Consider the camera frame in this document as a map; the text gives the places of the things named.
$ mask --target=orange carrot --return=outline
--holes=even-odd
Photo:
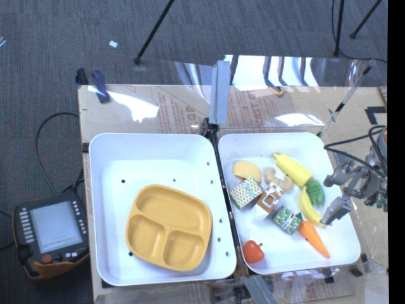
[[[298,231],[301,233],[302,236],[315,248],[317,249],[322,255],[329,258],[329,252],[326,249],[323,241],[316,230],[316,227],[307,220],[302,220],[301,224],[299,224]]]

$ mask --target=divided plate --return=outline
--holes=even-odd
[[[89,159],[95,232],[92,255],[96,256],[99,275],[107,283],[114,286],[161,284],[223,279],[233,274],[236,254],[227,206],[214,148],[205,137],[197,134],[104,133],[90,142]],[[125,234],[127,220],[136,196],[150,185],[193,195],[209,208],[211,235],[201,263],[195,268],[177,271],[132,255]],[[146,205],[155,201],[148,200]],[[148,229],[144,219],[153,216],[152,211],[143,205],[140,208],[146,213],[140,226]],[[149,223],[151,233],[162,231],[156,220]],[[181,234],[184,231],[179,227],[176,229],[178,232],[173,234],[173,239],[186,241]],[[195,234],[191,247],[201,251],[203,246],[196,246],[200,242],[196,241],[198,234]],[[173,246],[170,253],[177,251],[178,243]],[[146,244],[139,248],[153,249]],[[171,267],[181,266],[173,263],[176,255],[168,255],[168,258]],[[197,261],[191,260],[188,267]]]
[[[132,205],[125,235],[139,258],[186,271],[204,258],[211,227],[211,212],[201,200],[173,188],[149,185]]]
[[[274,152],[285,153],[295,161],[304,165],[311,171],[313,177],[321,184],[333,168],[327,151],[323,149],[322,140],[314,134],[307,132],[294,133],[259,133],[259,134],[227,134],[218,143],[223,174],[228,191],[239,184],[242,179],[232,172],[232,165],[240,160],[255,163],[261,170],[261,187],[266,189],[263,172],[268,167],[276,169],[275,175],[280,179],[285,174],[276,165],[272,156]],[[337,197],[341,196],[339,186],[324,187],[325,202],[315,205],[318,213],[325,213],[327,206]],[[232,202],[237,234],[241,246],[252,239],[262,243],[261,249],[265,259],[258,263],[246,263],[247,266],[258,274],[275,274],[295,270],[316,269],[347,265],[355,262],[360,256],[360,243],[354,230],[349,214],[340,220],[334,220],[332,225],[316,227],[318,234],[327,247],[330,258],[325,258],[317,252],[298,231],[287,234],[277,224],[272,222],[271,216],[284,205],[292,213],[299,213],[297,199],[301,188],[294,187],[283,194],[276,207],[265,219],[257,219],[254,211],[250,210],[252,204],[238,209]]]

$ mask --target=red tomato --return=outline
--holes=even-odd
[[[265,258],[263,250],[260,248],[262,244],[257,244],[253,240],[248,240],[243,246],[243,256],[247,263],[255,263],[262,261]]]

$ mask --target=tripod leg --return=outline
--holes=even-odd
[[[340,44],[340,33],[342,31],[343,8],[344,8],[344,0],[340,0],[339,20],[337,23],[336,45],[335,45],[335,51],[333,52],[334,56],[339,56],[339,44]]]
[[[149,34],[149,37],[147,38],[145,44],[143,45],[142,49],[140,49],[140,52],[138,53],[137,57],[134,59],[134,63],[138,65],[140,63],[140,58],[142,55],[145,53],[145,50],[147,49],[149,43],[151,42],[153,36],[155,35],[156,31],[158,30],[160,24],[162,23],[163,19],[165,19],[165,16],[167,12],[169,11],[170,7],[172,4],[175,2],[175,0],[169,0],[168,4],[166,5],[165,10],[163,10],[162,14],[159,17],[158,22],[156,25],[153,27],[152,32]]]
[[[375,8],[377,8],[377,6],[380,4],[381,0],[377,0],[376,3],[374,4],[374,6],[372,7],[372,9],[370,9],[370,11],[368,12],[368,14],[365,16],[365,18],[363,19],[363,21],[360,23],[359,27],[357,27],[357,29],[350,34],[350,37],[355,39],[357,36],[357,33],[360,31],[361,27],[363,27],[363,25],[366,23],[367,19],[369,19],[369,17],[371,16],[371,14],[374,12]]]

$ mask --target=yellow divided dish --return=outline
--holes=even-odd
[[[155,265],[177,271],[196,268],[204,258],[212,217],[200,199],[157,184],[135,198],[125,237],[131,252]]]

